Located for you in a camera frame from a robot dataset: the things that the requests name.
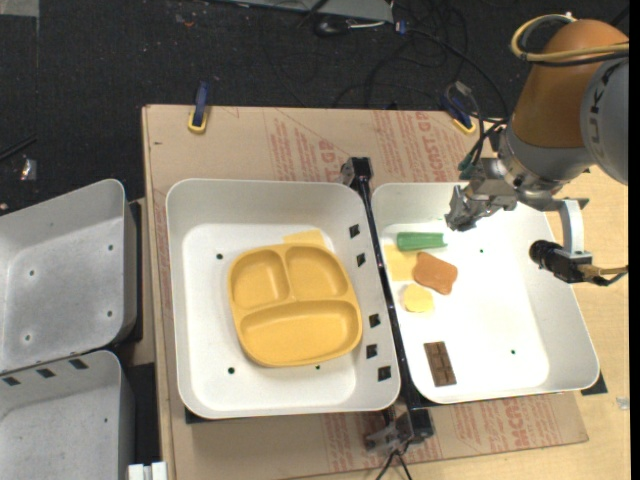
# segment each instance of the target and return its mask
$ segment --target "cardboard surface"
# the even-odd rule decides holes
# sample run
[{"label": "cardboard surface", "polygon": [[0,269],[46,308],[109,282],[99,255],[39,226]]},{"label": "cardboard surface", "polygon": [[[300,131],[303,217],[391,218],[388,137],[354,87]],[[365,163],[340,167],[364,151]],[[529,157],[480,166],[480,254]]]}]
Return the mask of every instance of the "cardboard surface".
[{"label": "cardboard surface", "polygon": [[[143,109],[142,116],[161,447],[171,478],[269,480],[343,472],[349,473],[336,478],[374,478],[386,457],[368,453],[363,437],[383,426],[379,414],[187,423],[176,384],[164,212],[166,194],[177,181],[197,177],[335,181],[340,166],[351,156],[371,159],[373,185],[456,181],[456,165],[475,137],[457,131],[450,118],[441,112],[236,107],[210,108],[206,132],[194,135],[187,129],[189,110],[189,106],[150,105]],[[600,250],[593,250],[595,262],[603,267],[619,266],[628,261],[621,257],[627,254],[625,243],[628,243],[624,234],[626,187],[609,183],[601,173],[594,174],[597,185],[604,187],[597,193],[601,206],[594,222],[606,220],[611,205],[615,204],[613,227],[607,229],[619,232],[614,234],[613,241],[603,241],[603,237],[598,233],[594,235],[594,229],[589,227],[589,215],[585,212],[587,247],[591,237],[592,244],[608,253],[598,261]],[[586,186],[590,191],[588,197],[593,188]],[[552,222],[556,236],[559,236],[558,225]],[[594,344],[607,367],[605,370],[603,366],[607,382],[617,390],[618,396],[628,396],[629,390],[628,372],[624,369],[625,361],[628,366],[627,283],[625,278],[609,288],[580,286],[576,289],[581,308],[585,301],[589,309],[590,304],[602,304],[597,307],[609,310],[608,332],[616,334],[618,349],[609,355],[607,348],[603,354],[595,339]],[[609,339],[605,339],[605,344],[612,346]],[[592,432],[581,417],[585,410],[589,416],[593,415],[596,435],[593,446],[590,446],[593,437],[587,443],[587,434]],[[618,409],[615,396],[610,394],[584,400],[579,394],[567,393],[438,406],[431,415],[436,435],[410,447],[405,457],[408,463],[421,463],[412,468],[415,478],[444,478],[449,474],[485,478],[489,472],[495,478],[531,478],[528,468],[539,470],[541,478],[545,468],[550,477],[573,471],[571,474],[581,478],[603,475],[626,478],[626,471],[630,470],[628,411]],[[579,445],[577,452],[571,451],[576,447],[556,447],[570,443],[586,444]],[[527,455],[535,452],[519,451],[491,463],[480,458],[442,460],[535,448],[545,448],[543,459],[540,455],[535,456],[537,459]],[[550,452],[552,449],[563,451]],[[607,457],[606,463],[599,460],[603,457]],[[618,476],[611,476],[612,468],[617,468]],[[424,472],[424,476],[418,476],[416,471]]]}]

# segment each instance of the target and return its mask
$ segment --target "yellow plate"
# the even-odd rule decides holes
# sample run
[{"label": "yellow plate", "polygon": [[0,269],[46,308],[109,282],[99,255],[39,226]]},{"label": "yellow plate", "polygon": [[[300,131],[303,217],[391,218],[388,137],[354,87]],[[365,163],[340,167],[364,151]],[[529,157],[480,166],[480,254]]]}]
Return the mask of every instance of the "yellow plate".
[{"label": "yellow plate", "polygon": [[312,244],[280,244],[238,256],[228,276],[240,344],[263,366],[316,364],[362,338],[355,292],[338,257]]}]

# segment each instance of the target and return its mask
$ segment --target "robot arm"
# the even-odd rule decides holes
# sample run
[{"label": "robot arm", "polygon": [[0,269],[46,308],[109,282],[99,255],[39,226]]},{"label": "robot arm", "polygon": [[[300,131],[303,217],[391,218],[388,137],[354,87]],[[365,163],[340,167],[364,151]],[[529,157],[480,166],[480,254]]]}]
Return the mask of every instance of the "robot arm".
[{"label": "robot arm", "polygon": [[[521,41],[549,20],[566,24],[541,54],[524,52]],[[564,245],[536,242],[532,260],[568,283],[610,284],[627,267],[605,271],[591,264],[580,213],[588,200],[554,196],[594,164],[628,184],[628,38],[604,22],[552,15],[523,25],[511,48],[533,68],[510,120],[492,137],[494,155],[477,155],[466,168],[469,183],[455,188],[447,224],[466,231],[517,203],[558,211]],[[607,280],[607,274],[615,277]]]}]

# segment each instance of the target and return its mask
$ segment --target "metal bracket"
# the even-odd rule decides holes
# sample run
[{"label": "metal bracket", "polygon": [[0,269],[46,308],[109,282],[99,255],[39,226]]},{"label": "metal bracket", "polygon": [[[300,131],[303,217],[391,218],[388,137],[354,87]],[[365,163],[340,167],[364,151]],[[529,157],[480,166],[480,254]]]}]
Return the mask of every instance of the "metal bracket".
[{"label": "metal bracket", "polygon": [[390,455],[402,450],[412,437],[409,414],[404,413],[397,419],[391,419],[383,429],[366,436],[365,447],[369,452]]},{"label": "metal bracket", "polygon": [[563,199],[558,202],[558,213],[562,222],[562,248],[570,256],[585,254],[582,221],[584,204],[577,199]]},{"label": "metal bracket", "polygon": [[467,186],[454,187],[445,219],[451,229],[467,231],[481,218],[501,209],[511,211],[517,203],[516,191],[502,177],[496,160],[483,158]]},{"label": "metal bracket", "polygon": [[340,170],[339,182],[352,188],[362,198],[367,220],[369,222],[369,230],[371,232],[371,240],[376,255],[376,264],[378,265],[378,273],[380,282],[384,292],[389,313],[389,321],[391,322],[391,332],[396,348],[396,356],[398,358],[398,367],[400,370],[401,386],[400,396],[407,406],[407,414],[409,421],[409,434],[414,441],[423,441],[433,436],[434,429],[431,422],[428,403],[419,393],[411,380],[407,355],[402,342],[402,334],[400,333],[400,324],[396,314],[396,308],[393,302],[393,295],[387,276],[384,270],[384,261],[382,258],[382,249],[378,241],[378,232],[373,218],[373,209],[371,206],[371,188],[370,180],[373,177],[373,169],[371,161],[367,157],[352,157],[342,166]]}]

